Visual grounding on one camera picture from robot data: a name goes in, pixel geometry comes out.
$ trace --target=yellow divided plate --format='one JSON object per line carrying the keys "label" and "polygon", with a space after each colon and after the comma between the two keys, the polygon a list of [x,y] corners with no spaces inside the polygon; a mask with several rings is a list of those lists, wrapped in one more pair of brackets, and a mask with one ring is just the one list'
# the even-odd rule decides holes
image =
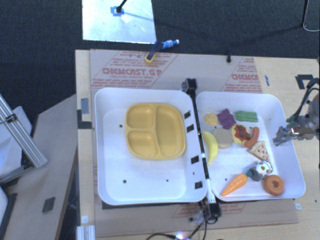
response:
{"label": "yellow divided plate", "polygon": [[125,114],[125,139],[131,153],[142,159],[175,159],[186,149],[182,116],[164,103],[131,106]]}

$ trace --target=toy pizza slice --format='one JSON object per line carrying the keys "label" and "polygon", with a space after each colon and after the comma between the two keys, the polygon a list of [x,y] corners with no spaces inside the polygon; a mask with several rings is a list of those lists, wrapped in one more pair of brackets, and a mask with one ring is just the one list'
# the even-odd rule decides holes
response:
{"label": "toy pizza slice", "polygon": [[258,141],[256,144],[254,144],[249,152],[260,160],[270,161],[270,157],[266,149],[266,144],[263,140]]}

